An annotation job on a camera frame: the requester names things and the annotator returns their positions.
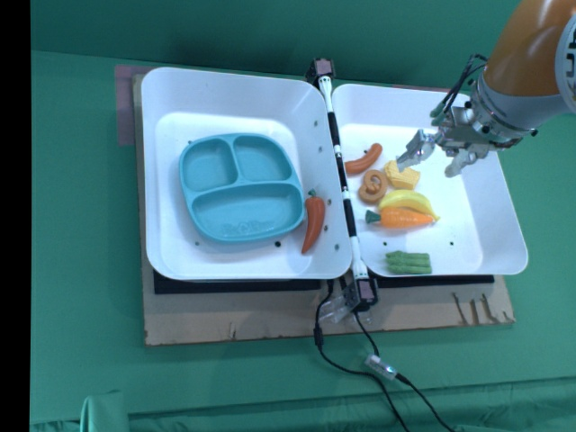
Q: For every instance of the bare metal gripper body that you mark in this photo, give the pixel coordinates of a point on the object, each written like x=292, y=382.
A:
x=468, y=133

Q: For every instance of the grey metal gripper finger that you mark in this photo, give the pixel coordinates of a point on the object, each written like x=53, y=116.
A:
x=459, y=164
x=417, y=150

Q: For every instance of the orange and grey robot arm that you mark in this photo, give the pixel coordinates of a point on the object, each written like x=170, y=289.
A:
x=526, y=56

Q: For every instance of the yellow waffle biscuit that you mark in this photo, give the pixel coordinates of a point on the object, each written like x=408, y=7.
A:
x=405, y=177

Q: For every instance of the yellow banana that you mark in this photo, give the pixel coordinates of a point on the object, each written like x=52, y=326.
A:
x=407, y=200

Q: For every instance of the orange sausage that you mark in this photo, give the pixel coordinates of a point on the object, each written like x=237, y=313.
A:
x=363, y=160

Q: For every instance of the orange pretzel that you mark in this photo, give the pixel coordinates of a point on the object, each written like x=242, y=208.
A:
x=373, y=186

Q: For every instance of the white plastic tray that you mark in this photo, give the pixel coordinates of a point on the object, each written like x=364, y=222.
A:
x=234, y=169
x=472, y=223

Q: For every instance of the orange carrot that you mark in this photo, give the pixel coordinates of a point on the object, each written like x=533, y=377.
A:
x=400, y=218

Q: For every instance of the black and white thin rod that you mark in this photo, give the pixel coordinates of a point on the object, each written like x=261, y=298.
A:
x=343, y=173

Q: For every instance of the green asparagus bundle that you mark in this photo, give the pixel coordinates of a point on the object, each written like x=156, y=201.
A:
x=408, y=262

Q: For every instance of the orange chili pepper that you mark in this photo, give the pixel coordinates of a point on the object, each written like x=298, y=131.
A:
x=314, y=223

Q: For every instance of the blue divided plate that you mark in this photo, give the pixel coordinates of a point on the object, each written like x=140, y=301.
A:
x=240, y=187

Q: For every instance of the brown cardboard board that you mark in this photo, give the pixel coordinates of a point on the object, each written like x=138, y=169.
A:
x=288, y=313

